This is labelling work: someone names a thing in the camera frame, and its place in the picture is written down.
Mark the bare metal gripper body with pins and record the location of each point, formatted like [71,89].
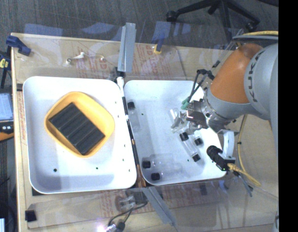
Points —
[199,117]

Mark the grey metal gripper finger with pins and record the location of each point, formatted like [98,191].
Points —
[179,112]
[175,122]

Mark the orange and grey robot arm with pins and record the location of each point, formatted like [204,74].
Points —
[232,81]

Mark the white plastic tray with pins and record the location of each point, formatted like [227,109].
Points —
[42,173]
[158,134]

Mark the clear plastic bottle black cap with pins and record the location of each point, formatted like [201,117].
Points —
[198,141]
[196,157]
[188,145]
[160,161]
[133,116]
[170,171]

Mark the yellow bowl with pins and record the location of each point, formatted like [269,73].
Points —
[90,103]

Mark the black ribbed rectangular tray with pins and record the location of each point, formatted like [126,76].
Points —
[76,128]

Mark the white curved plastic piece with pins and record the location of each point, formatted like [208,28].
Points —
[77,56]

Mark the brown cardboard board red print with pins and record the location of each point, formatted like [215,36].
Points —
[66,209]

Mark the black cylinder on white bracket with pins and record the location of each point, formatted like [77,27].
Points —
[217,155]

